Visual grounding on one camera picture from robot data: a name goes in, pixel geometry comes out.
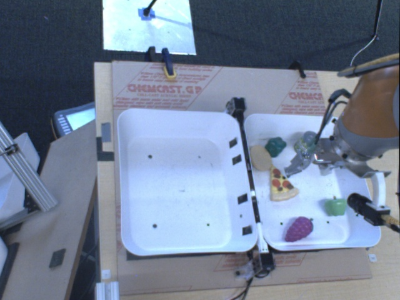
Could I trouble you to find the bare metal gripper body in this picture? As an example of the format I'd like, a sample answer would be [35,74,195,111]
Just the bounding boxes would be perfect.
[312,137,391,179]

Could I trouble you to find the clear plastic bottle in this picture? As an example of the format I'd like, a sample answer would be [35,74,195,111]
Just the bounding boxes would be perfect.
[294,131,318,154]

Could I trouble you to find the pizza slice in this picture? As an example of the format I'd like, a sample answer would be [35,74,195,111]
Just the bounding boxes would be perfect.
[269,165,300,203]

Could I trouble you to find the green broccoli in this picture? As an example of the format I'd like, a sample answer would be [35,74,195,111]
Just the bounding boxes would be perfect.
[264,136,288,158]

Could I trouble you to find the tan round biscuit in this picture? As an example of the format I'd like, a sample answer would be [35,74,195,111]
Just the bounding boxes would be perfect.
[249,144,273,173]

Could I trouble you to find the green bell pepper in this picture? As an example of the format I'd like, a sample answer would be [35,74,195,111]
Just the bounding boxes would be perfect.
[324,196,348,217]

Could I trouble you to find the thin black and white rod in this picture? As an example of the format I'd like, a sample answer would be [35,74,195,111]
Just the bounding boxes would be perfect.
[236,112,269,256]

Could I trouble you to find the white plastic tray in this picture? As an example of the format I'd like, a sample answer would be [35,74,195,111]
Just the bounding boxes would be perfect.
[243,113,383,252]
[116,107,259,257]

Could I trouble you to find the purple grapes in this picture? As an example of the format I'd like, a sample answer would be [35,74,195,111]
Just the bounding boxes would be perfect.
[284,216,314,243]

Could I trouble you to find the brown cardboard board red print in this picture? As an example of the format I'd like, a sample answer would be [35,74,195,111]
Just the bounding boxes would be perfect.
[111,60,374,296]

